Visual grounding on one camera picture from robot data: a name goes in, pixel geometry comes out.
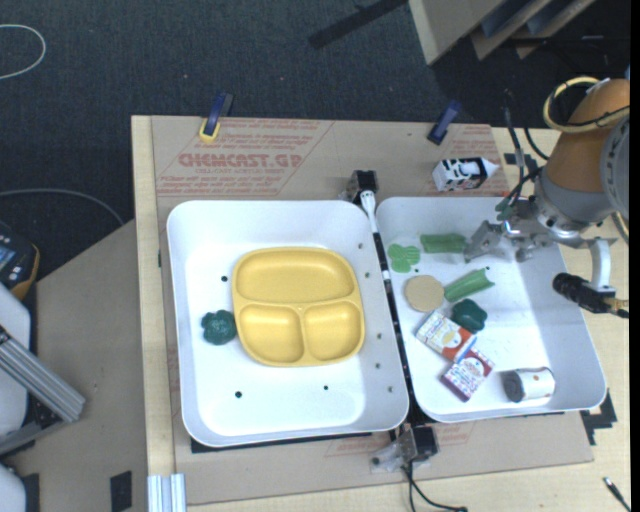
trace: tin can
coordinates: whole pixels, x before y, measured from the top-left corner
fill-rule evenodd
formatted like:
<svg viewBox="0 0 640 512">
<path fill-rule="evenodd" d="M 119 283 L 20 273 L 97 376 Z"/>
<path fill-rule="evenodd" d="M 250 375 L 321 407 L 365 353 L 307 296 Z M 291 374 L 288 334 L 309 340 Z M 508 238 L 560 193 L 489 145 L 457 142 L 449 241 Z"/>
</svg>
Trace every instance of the tin can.
<svg viewBox="0 0 640 512">
<path fill-rule="evenodd" d="M 519 368 L 505 372 L 502 384 L 507 397 L 513 402 L 548 398 L 556 390 L 553 372 L 547 367 Z"/>
</svg>

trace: dark floor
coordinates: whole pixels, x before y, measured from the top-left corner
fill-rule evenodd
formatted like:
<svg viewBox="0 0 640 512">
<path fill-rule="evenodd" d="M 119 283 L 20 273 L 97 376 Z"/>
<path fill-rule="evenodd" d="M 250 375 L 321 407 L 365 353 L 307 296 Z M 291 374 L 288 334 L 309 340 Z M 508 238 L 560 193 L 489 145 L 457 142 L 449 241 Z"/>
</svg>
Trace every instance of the dark floor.
<svg viewBox="0 0 640 512">
<path fill-rule="evenodd" d="M 101 206 L 19 189 L 64 188 L 133 217 L 130 116 L 205 116 L 215 93 L 232 114 L 383 121 L 435 121 L 450 99 L 460 122 L 542 127 L 541 107 L 578 74 L 622 76 L 630 63 L 631 0 L 598 0 L 557 36 L 559 51 L 524 60 L 513 48 L 478 61 L 468 38 L 428 67 L 407 4 L 315 48 L 318 31 L 377 0 L 3 0 L 0 25 L 37 29 L 42 63 L 0 79 L 0 221 L 42 253 L 40 277 L 118 227 Z M 576 43 L 585 35 L 604 40 Z M 0 76 L 37 58 L 38 38 L 0 29 Z"/>
</svg>

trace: yellow divided plate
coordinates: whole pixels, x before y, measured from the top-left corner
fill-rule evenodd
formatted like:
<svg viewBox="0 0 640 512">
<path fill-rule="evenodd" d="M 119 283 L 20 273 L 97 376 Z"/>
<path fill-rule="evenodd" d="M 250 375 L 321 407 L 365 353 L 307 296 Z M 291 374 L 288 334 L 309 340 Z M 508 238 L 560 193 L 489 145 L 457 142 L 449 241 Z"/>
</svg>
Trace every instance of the yellow divided plate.
<svg viewBox="0 0 640 512">
<path fill-rule="evenodd" d="M 336 363 L 364 341 L 353 269 L 320 248 L 260 249 L 233 269 L 233 309 L 245 350 L 272 366 Z"/>
</svg>

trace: white tray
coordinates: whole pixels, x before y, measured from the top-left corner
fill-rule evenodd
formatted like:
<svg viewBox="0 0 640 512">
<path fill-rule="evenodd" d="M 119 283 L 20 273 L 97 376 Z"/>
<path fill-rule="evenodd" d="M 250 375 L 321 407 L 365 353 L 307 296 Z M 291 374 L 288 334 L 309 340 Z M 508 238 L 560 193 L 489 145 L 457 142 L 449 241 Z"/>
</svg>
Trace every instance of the white tray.
<svg viewBox="0 0 640 512">
<path fill-rule="evenodd" d="M 188 201 L 167 221 L 182 416 L 202 444 L 228 447 L 392 430 L 409 398 L 369 222 L 344 201 Z M 252 359 L 236 338 L 202 336 L 209 311 L 232 310 L 231 275 L 247 252 L 323 247 L 351 264 L 365 341 L 336 364 L 278 368 Z"/>
<path fill-rule="evenodd" d="M 596 407 L 606 394 L 605 379 L 582 310 L 552 288 L 553 278 L 566 271 L 556 245 L 534 251 L 533 258 L 524 263 L 515 261 L 507 240 L 502 240 L 500 254 L 469 263 L 462 254 L 426 254 L 422 249 L 422 234 L 459 233 L 469 239 L 483 220 L 495 222 L 497 202 L 496 198 L 390 198 L 377 210 L 386 248 L 397 243 L 413 245 L 421 252 L 420 262 L 410 273 L 391 271 L 416 400 L 426 414 L 442 422 Z M 416 275 L 431 275 L 447 285 L 482 267 L 489 267 L 486 275 L 495 286 L 469 298 L 488 313 L 476 346 L 495 368 L 472 398 L 463 402 L 439 381 L 450 363 L 414 337 L 426 314 L 411 308 L 403 289 Z M 441 309 L 450 313 L 446 301 Z M 540 366 L 553 371 L 555 394 L 511 402 L 502 388 L 500 372 Z"/>
</svg>

